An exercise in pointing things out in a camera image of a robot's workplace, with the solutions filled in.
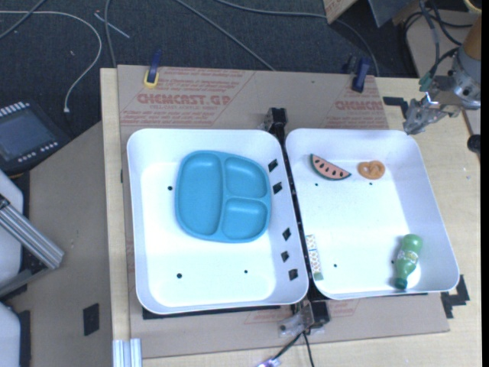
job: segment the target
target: toy watermelon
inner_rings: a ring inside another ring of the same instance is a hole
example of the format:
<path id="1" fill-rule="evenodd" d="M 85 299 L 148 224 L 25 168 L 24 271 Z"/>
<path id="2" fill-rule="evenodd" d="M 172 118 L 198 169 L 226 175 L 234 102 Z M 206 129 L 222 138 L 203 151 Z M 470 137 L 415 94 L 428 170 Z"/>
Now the toy watermelon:
<path id="1" fill-rule="evenodd" d="M 351 176 L 351 173 L 347 172 L 347 170 L 344 170 L 314 154 L 311 154 L 311 164 L 313 165 L 316 173 L 327 180 L 344 180 L 345 178 Z"/>

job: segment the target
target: toy bottle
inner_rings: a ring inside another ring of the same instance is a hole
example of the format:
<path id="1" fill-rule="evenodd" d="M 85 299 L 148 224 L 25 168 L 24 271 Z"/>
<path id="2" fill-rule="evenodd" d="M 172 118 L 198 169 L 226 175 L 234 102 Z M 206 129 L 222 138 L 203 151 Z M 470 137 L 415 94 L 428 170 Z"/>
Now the toy bottle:
<path id="1" fill-rule="evenodd" d="M 405 290 L 407 287 L 407 277 L 413 273 L 418 263 L 419 251 L 423 247 L 423 240 L 415 234 L 407 234 L 403 237 L 401 248 L 397 253 L 394 265 L 396 267 L 396 278 L 394 285 L 396 288 Z"/>

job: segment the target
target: blue divided plate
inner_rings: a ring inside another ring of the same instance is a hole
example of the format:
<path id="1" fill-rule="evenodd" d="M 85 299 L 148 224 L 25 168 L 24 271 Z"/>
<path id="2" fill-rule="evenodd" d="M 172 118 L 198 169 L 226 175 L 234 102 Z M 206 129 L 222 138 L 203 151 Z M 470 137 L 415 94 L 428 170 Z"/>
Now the blue divided plate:
<path id="1" fill-rule="evenodd" d="M 176 219 L 191 236 L 250 242 L 270 221 L 270 184 L 257 162 L 219 151 L 195 151 L 180 164 Z"/>

